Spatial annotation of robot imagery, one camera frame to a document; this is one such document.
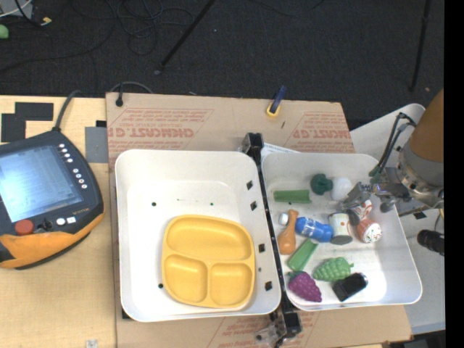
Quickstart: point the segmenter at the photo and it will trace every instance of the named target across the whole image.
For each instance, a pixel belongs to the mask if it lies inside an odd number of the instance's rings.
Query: white ball
[[[353,184],[348,178],[339,177],[332,180],[333,188],[331,196],[334,201],[340,201],[344,199],[347,194],[353,189]]]

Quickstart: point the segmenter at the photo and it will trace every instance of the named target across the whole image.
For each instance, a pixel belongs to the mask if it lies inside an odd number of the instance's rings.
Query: red button
[[[18,236],[30,235],[34,231],[34,223],[29,219],[22,219],[16,222],[14,229]]]

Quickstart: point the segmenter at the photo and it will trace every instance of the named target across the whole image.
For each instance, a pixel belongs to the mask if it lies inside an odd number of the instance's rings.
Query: blue bottle
[[[297,218],[295,232],[319,242],[329,242],[334,234],[331,225],[319,223],[309,217]]]

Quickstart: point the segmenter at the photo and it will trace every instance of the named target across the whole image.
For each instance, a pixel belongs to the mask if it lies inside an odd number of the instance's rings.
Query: black pole
[[[415,69],[414,69],[413,81],[409,87],[410,91],[414,91],[415,85],[418,82],[419,68],[421,66],[421,60],[422,60],[423,42],[426,39],[427,23],[428,23],[428,16],[430,14],[431,2],[432,0],[426,0],[426,5],[423,9],[422,29],[420,31],[418,54],[417,54],[417,57],[415,58]]]
[[[215,3],[216,0],[209,0],[208,3],[204,6],[203,10],[198,14],[195,18],[195,20],[190,24],[190,26],[186,29],[186,31],[183,33],[181,38],[179,38],[178,42],[174,45],[174,47],[171,49],[171,51],[167,54],[167,56],[161,61],[161,63],[158,65],[157,70],[154,71],[155,75],[159,75],[164,69],[166,64],[169,62],[171,57],[174,55],[174,53],[177,52],[177,50],[181,47],[183,42],[188,38],[188,36],[192,33],[192,31],[195,29],[195,27],[198,25],[200,20],[202,20],[203,16],[207,13],[208,10],[210,10],[210,7]]]

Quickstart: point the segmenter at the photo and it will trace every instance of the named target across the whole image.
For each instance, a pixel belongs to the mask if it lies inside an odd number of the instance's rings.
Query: white plastic tray
[[[266,192],[270,214],[276,237],[285,227],[278,224],[282,212],[294,209],[299,217],[309,217],[322,223],[328,223],[328,215],[339,211],[338,203],[332,201],[330,192],[318,196],[310,191],[310,204],[288,204],[275,202],[276,190],[310,189],[311,178],[318,173],[326,174],[329,179],[347,177],[356,184],[369,183],[369,171],[377,160],[366,154],[318,154],[318,153],[274,153],[262,161]],[[321,290],[321,303],[307,302],[292,291],[289,299],[301,310],[332,310],[341,307],[361,307],[371,305],[405,305],[417,302],[422,294],[421,280],[411,255],[405,233],[400,224],[396,209],[382,213],[380,200],[372,195],[373,211],[369,218],[381,225],[382,237],[373,244],[362,243],[354,231],[353,241],[345,245],[319,243],[304,268],[310,275],[325,260],[332,257],[345,257],[354,263],[352,273],[361,272],[368,278],[368,286],[354,296],[340,302],[326,281],[316,281]],[[306,237],[297,234],[297,247]],[[291,271],[286,264],[291,255],[281,255],[281,263],[286,284]]]
[[[250,157],[241,152],[134,149],[117,158],[115,177],[121,302],[132,319],[154,322],[260,315],[278,307],[281,287],[260,180]],[[174,217],[191,214],[233,220],[252,237],[256,276],[253,294],[244,307],[188,305],[159,287],[165,228]]]

